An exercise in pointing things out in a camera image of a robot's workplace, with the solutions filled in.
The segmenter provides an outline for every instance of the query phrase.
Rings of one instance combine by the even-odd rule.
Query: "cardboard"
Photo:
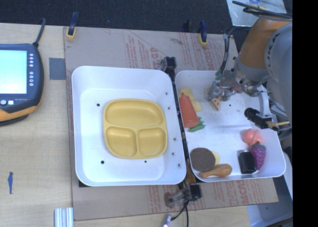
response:
[[[177,185],[86,187],[79,182],[75,171],[71,76],[77,67],[84,65],[158,69],[164,57],[176,57],[176,73],[216,71],[224,57],[223,35],[208,34],[208,43],[202,46],[197,33],[78,27],[75,37],[70,39],[66,30],[64,28],[75,221],[180,211],[181,207],[171,209],[164,202],[165,195],[179,191]],[[231,39],[226,69],[233,66],[233,57],[237,55],[234,39]],[[278,201],[272,178],[200,183],[200,187],[203,197],[189,204],[188,210]]]

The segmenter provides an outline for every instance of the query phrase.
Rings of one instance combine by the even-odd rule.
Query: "yellow compartment plate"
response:
[[[161,107],[143,99],[115,99],[103,112],[108,150],[127,159],[153,158],[167,148],[167,128]]]

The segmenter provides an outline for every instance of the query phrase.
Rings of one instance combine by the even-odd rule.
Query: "table surface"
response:
[[[65,57],[63,28],[46,25],[39,41],[45,71],[40,107],[25,120],[0,127],[0,227],[54,226],[54,209],[72,207],[66,81],[49,78],[49,58]],[[33,43],[39,29],[40,25],[0,23],[0,43]],[[76,221],[74,226],[159,226],[163,217],[154,214]],[[246,206],[189,212],[189,226],[249,225]],[[186,226],[186,213],[170,226]]]

